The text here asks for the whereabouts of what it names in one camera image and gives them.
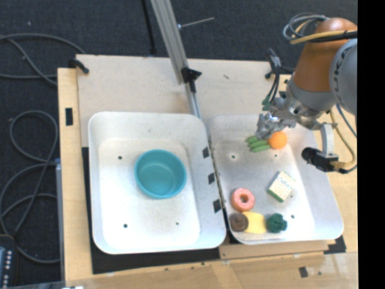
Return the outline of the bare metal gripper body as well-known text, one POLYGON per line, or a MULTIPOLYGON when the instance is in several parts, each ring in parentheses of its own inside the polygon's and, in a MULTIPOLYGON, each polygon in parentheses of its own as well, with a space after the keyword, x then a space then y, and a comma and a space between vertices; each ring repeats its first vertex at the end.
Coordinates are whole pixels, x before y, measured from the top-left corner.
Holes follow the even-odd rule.
POLYGON ((327 111, 327 94, 324 92, 280 92, 278 97, 267 95, 262 101, 259 115, 259 131, 281 131, 301 125, 311 131, 319 131, 319 117, 327 111))

